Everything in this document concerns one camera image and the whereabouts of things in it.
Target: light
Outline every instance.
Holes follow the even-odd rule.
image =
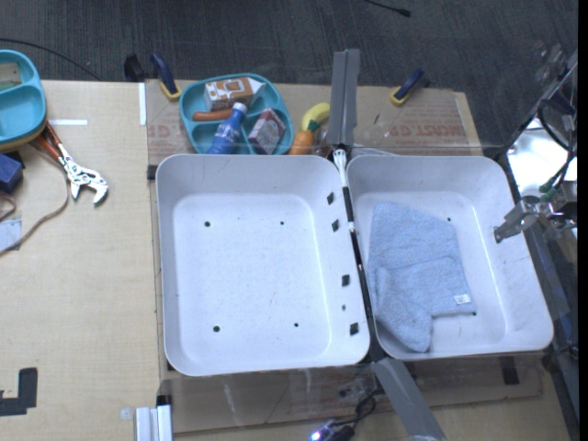
[[[321,426],[318,430],[312,433],[311,437],[309,437],[309,441],[328,441],[331,439],[333,435],[333,429],[331,426],[326,424],[325,426]]]

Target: white tray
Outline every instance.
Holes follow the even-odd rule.
[[[156,184],[164,345],[175,369],[206,376],[365,356],[366,314],[332,164],[180,154],[161,163]]]
[[[365,155],[347,173],[364,264],[378,202],[450,218],[478,306],[475,316],[435,318],[426,353],[378,327],[389,355],[417,360],[550,343],[553,325],[524,237],[494,240],[514,205],[498,164]],[[156,184],[164,346],[175,369],[207,376],[364,358],[365,307],[332,163],[310,155],[180,154],[162,162]]]
[[[454,225],[476,315],[433,319],[432,343],[415,353],[377,326],[391,356],[416,360],[543,349],[553,324],[522,234],[496,243],[515,205],[501,167],[484,157],[361,156],[347,168],[361,255],[369,264],[374,206],[395,202]]]

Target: blue clamp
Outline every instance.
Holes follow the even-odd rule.
[[[402,86],[392,90],[390,93],[390,102],[392,105],[396,105],[399,107],[402,105],[407,99],[411,92],[411,90],[419,83],[421,78],[423,78],[424,71],[422,69],[417,69],[409,79],[402,84]]]
[[[171,100],[177,100],[182,95],[182,90],[175,84],[174,76],[172,71],[169,70],[167,63],[159,52],[152,52],[151,63],[155,67],[159,78],[161,79],[161,87],[167,96]]]

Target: white tape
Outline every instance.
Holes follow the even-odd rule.
[[[87,126],[87,119],[49,119],[52,126]]]
[[[147,107],[145,102],[145,84],[139,84],[139,124],[147,124]]]

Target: towel label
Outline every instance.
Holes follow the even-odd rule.
[[[458,305],[469,304],[471,302],[471,298],[469,297],[469,294],[460,294],[459,296],[453,296],[453,299],[456,300],[456,303]]]

